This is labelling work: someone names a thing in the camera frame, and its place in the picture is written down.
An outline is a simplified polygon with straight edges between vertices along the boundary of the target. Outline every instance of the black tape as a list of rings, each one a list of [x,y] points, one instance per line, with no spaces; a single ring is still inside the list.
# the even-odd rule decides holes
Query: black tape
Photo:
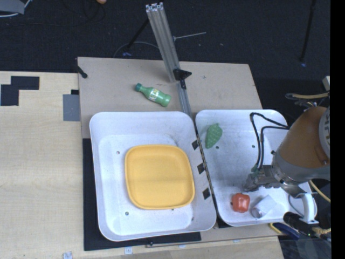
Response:
[[[39,77],[11,76],[11,84],[1,85],[1,106],[18,106],[19,90],[39,90]]]
[[[203,190],[204,200],[206,200],[209,196],[211,196],[209,188]]]
[[[205,171],[205,167],[204,167],[203,163],[198,165],[198,171],[199,171],[199,174],[201,174],[203,171]]]
[[[193,146],[193,149],[194,149],[194,151],[195,151],[196,148],[199,147],[198,140],[195,140],[195,141],[192,143],[192,146]]]

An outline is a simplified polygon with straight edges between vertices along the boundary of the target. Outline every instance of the light wood surface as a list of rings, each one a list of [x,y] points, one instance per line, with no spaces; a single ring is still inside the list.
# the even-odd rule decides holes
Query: light wood surface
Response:
[[[81,122],[63,121],[63,94],[78,89],[78,75],[0,72],[0,84],[11,76],[39,76],[40,88],[20,90],[19,106],[0,106],[0,258],[284,258],[267,225],[216,227],[202,242],[137,246],[132,255],[84,251]]]
[[[82,136],[89,138],[89,120],[102,111],[181,111],[176,83],[171,83],[161,60],[78,58],[87,73],[79,75]],[[180,62],[192,72],[185,82],[191,111],[261,109],[247,64]],[[171,95],[167,107],[134,91],[137,83]]]

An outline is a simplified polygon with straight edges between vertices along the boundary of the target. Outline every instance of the yellow square plate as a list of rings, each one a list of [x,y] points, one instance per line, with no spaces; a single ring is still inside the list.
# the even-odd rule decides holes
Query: yellow square plate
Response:
[[[186,153],[173,145],[141,145],[125,157],[129,198],[142,209],[173,209],[192,202],[193,174]]]

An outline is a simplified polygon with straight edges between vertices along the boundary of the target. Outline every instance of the black mount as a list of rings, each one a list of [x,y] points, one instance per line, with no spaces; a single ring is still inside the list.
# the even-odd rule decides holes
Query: black mount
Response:
[[[180,81],[181,87],[183,89],[187,89],[184,80],[192,75],[192,72],[181,70],[179,68],[175,68],[172,72],[174,73],[175,79]]]

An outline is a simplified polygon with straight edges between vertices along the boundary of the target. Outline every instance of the silver object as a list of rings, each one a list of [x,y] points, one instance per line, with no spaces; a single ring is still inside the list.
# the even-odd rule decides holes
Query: silver object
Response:
[[[251,209],[251,213],[255,218],[259,219],[273,209],[276,204],[275,200],[270,195],[267,195]]]

